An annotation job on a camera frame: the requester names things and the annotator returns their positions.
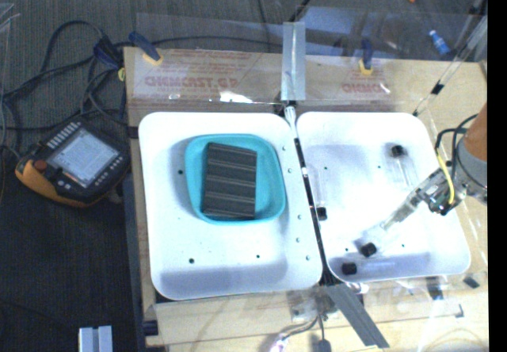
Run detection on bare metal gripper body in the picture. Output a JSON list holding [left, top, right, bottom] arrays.
[[411, 168, 489, 213]]

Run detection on clear plastic bottle black cap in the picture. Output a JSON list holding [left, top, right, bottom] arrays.
[[357, 221, 399, 259], [384, 142, 416, 189], [307, 166, 329, 222], [341, 259, 398, 277]]

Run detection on white plastic tray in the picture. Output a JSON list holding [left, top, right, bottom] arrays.
[[295, 111, 473, 285], [137, 111, 323, 301]]

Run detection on brown cardboard board red print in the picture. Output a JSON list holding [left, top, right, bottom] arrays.
[[122, 47, 489, 352]]

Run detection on blue plate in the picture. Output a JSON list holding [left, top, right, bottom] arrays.
[[183, 133, 288, 224]]

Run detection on blue bottle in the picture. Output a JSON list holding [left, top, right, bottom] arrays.
[[429, 29, 452, 56]]

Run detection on dark grey striped box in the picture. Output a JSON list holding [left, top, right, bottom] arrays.
[[199, 141, 259, 220]]

